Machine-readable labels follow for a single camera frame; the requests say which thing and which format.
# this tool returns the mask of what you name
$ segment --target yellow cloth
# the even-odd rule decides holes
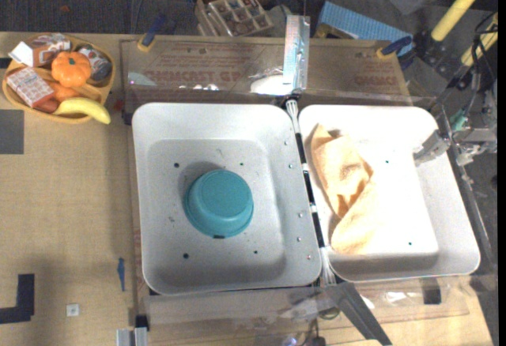
[[[334,138],[321,125],[313,134],[311,148],[324,193],[341,218],[330,246],[340,254],[374,253],[389,242],[391,233],[382,229],[388,210],[382,208],[371,166],[348,136]]]
[[[371,178],[372,168],[348,136],[334,138],[320,124],[313,134],[311,150],[330,206],[343,218]]]

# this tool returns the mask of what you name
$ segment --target blue clamp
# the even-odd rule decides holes
[[[397,55],[404,47],[408,47],[413,42],[411,36],[402,37],[397,41],[387,45],[385,48],[380,48],[376,53],[379,58],[390,58]],[[415,58],[414,50],[410,50],[404,55],[398,57],[399,64],[402,70],[405,70],[413,63]]]
[[[167,18],[164,14],[159,14],[157,16],[153,24],[151,24],[148,32],[143,34],[141,39],[137,42],[137,47],[139,50],[144,52],[151,50],[151,47],[155,42],[155,35],[161,30],[166,20]]]

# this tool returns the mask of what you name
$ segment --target banana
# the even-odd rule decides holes
[[[108,109],[95,100],[88,99],[87,97],[73,97],[63,100],[58,108],[52,113],[53,115],[69,115],[69,114],[83,114],[93,117],[95,120],[103,124],[111,122],[111,116]]]

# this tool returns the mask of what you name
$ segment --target blue object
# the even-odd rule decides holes
[[[325,2],[320,12],[317,27],[321,24],[341,30],[355,39],[384,39],[393,42],[403,37],[413,38],[413,35],[403,30],[330,2]],[[413,44],[409,43],[400,50],[398,55],[404,55],[412,49]]]
[[[253,196],[238,174],[217,169],[196,179],[184,198],[184,212],[202,234],[229,238],[244,231],[253,217]]]
[[[121,291],[125,291],[125,259],[118,259],[116,272],[118,272],[119,281],[121,282]]]
[[[153,42],[155,35],[161,30],[166,20],[167,17],[164,14],[159,14],[157,16],[153,24],[151,24],[151,27],[149,28],[148,32],[144,35],[144,38],[142,39],[143,46],[148,47]]]
[[[402,37],[397,41],[394,41],[392,44],[387,45],[385,48],[381,50],[381,54],[389,55],[393,52],[399,53],[404,47],[409,46],[413,42],[413,39],[410,36]]]

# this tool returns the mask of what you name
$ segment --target wooden table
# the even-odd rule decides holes
[[[0,32],[0,58],[30,35]],[[117,64],[120,41],[130,39],[76,36],[106,48]],[[16,304],[18,274],[35,274],[35,314],[30,322],[0,325],[0,344],[114,345],[117,329],[132,328],[138,294],[128,153],[131,131],[121,112],[113,108],[122,98],[117,75],[108,100],[112,118],[108,126],[93,120],[60,124],[25,114],[24,153],[0,155],[0,307]],[[0,109],[13,109],[3,94]],[[126,265],[125,291],[116,272],[120,258]],[[463,299],[469,314],[382,327],[394,344],[492,344],[476,295],[464,291]],[[77,317],[66,316],[66,306],[72,303],[80,306]],[[363,340],[353,327],[325,329],[325,323],[321,327],[327,344],[377,344]],[[155,330],[149,339],[156,345],[238,344],[223,339],[171,343],[169,334]]]

